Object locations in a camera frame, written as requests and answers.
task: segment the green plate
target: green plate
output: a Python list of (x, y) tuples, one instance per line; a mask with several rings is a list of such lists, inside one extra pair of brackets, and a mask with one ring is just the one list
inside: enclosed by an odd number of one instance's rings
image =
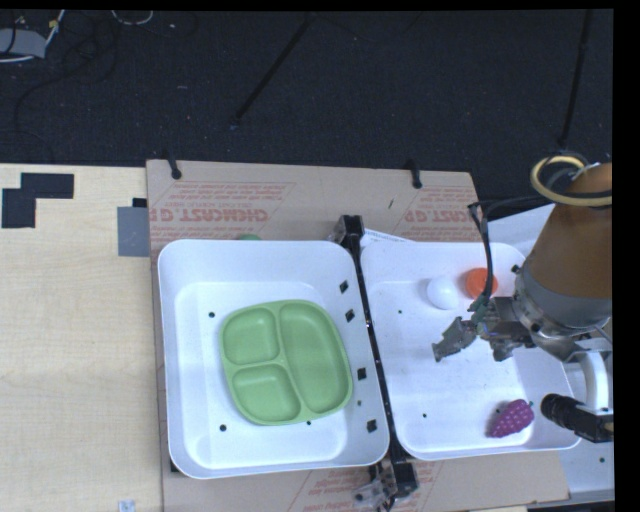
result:
[(220, 354), (240, 412), (260, 425), (327, 416), (351, 398), (342, 338), (329, 314), (303, 300), (267, 302), (231, 313)]

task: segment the white round object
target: white round object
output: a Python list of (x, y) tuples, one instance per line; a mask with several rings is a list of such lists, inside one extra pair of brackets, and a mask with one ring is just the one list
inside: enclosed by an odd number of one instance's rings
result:
[(427, 298), (440, 309), (458, 307), (458, 289), (452, 279), (447, 276), (434, 277), (427, 285)]

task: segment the red object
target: red object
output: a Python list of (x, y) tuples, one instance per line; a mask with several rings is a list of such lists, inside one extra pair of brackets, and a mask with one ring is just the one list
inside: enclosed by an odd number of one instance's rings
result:
[[(482, 290), (484, 290), (487, 283), (487, 269), (486, 268), (474, 268), (467, 272), (467, 279), (465, 280), (465, 288), (467, 293), (473, 299), (477, 299)], [(491, 293), (495, 293), (498, 289), (498, 280), (496, 276), (493, 276), (493, 285), (491, 286)]]
[(528, 427), (533, 422), (533, 409), (521, 398), (505, 407), (491, 427), (489, 437), (505, 437)]

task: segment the light wood surface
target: light wood surface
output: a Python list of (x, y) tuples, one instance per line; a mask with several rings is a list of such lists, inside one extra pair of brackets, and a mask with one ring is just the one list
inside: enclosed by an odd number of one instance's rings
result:
[(75, 174), (36, 228), (0, 229), (1, 511), (162, 509), (148, 258), (118, 256), (117, 207), (144, 168), (0, 166)]

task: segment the white tray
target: white tray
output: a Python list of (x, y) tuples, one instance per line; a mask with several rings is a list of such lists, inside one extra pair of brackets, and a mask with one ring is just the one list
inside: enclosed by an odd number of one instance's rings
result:
[[(524, 256), (505, 244), (491, 244), (495, 296), (514, 291), (514, 264)], [(562, 363), (540, 349), (518, 348), (514, 357), (495, 362), (489, 343), (476, 339), (461, 352), (436, 363), (431, 344), (456, 316), (468, 320), (472, 299), (464, 276), (486, 267), (480, 243), (386, 242), (362, 253), (371, 316), (389, 389), (400, 444), (422, 460), (570, 448), (578, 438), (547, 420), (540, 402), (547, 393), (573, 396)], [(453, 279), (459, 307), (442, 310), (426, 297), (437, 276)], [(496, 410), (523, 398), (533, 402), (532, 425), (503, 438), (487, 437)]]
[[(160, 253), (158, 272), (169, 451), (180, 471), (207, 479), (365, 466), (384, 457), (389, 431), (346, 250), (324, 241), (179, 240)], [(233, 403), (217, 333), (233, 311), (286, 299), (315, 302), (332, 317), (349, 359), (353, 394), (342, 410), (311, 424), (256, 425)], [(359, 379), (359, 369), (366, 378)]]

